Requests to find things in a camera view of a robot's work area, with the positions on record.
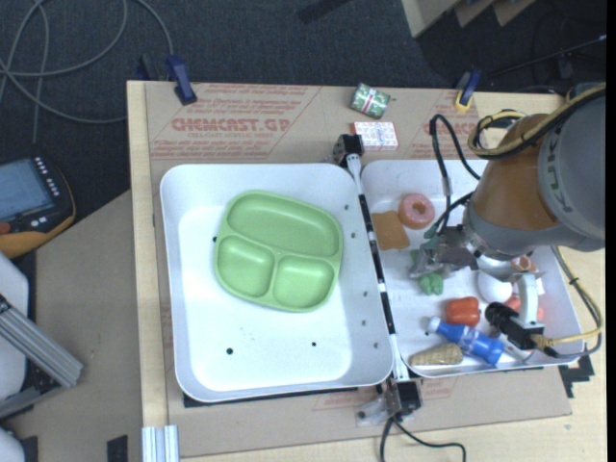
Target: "green divided plate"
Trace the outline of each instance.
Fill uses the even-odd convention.
[[[226,208],[214,269],[232,295],[310,312],[330,297],[342,255],[340,224],[328,212],[288,196],[250,191]]]

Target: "pink donut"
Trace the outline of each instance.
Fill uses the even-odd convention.
[[[434,219],[434,206],[421,193],[409,193],[400,201],[398,216],[411,229],[424,229]]]

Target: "toy food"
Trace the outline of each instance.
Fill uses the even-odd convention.
[[[427,331],[441,334],[451,343],[458,344],[464,354],[481,358],[493,366],[499,362],[504,351],[504,345],[498,339],[492,339],[467,325],[446,323],[438,317],[430,319]]]
[[[536,272],[537,271],[537,267],[535,266],[533,261],[530,260],[530,258],[528,258],[525,255],[514,258],[513,260],[511,260],[510,264],[511,264],[511,267],[513,267],[513,269],[517,270],[518,272]]]
[[[434,206],[421,193],[405,195],[398,206],[402,224],[411,229],[424,229],[434,219]]]
[[[396,211],[372,214],[372,224],[381,250],[403,249],[411,244]]]
[[[481,319],[479,300],[474,296],[452,299],[445,305],[445,321],[475,327]]]
[[[520,313],[520,306],[522,302],[520,301],[520,297],[513,295],[509,299],[507,299],[504,304],[511,308],[513,311]],[[541,306],[537,307],[537,320],[543,321],[545,312]]]
[[[410,358],[411,366],[459,365],[464,356],[458,344],[446,343],[422,350]]]
[[[488,303],[504,303],[513,293],[513,285],[508,281],[500,281],[487,272],[477,273],[477,287],[479,294]]]
[[[440,273],[432,272],[422,275],[418,282],[422,291],[427,295],[441,295],[443,293],[443,276]]]

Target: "green can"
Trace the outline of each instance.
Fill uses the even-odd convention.
[[[385,113],[390,97],[389,94],[360,82],[355,90],[350,107],[372,118],[379,119]]]

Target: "orange toy pepper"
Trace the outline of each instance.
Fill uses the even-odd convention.
[[[522,302],[520,301],[519,296],[511,296],[504,302],[504,304],[509,308],[513,309],[513,311],[520,313],[520,307],[522,306]],[[544,315],[545,312],[543,311],[543,308],[541,306],[537,307],[537,320],[543,321]]]
[[[479,300],[474,296],[452,299],[445,305],[445,321],[475,327],[481,318]]]

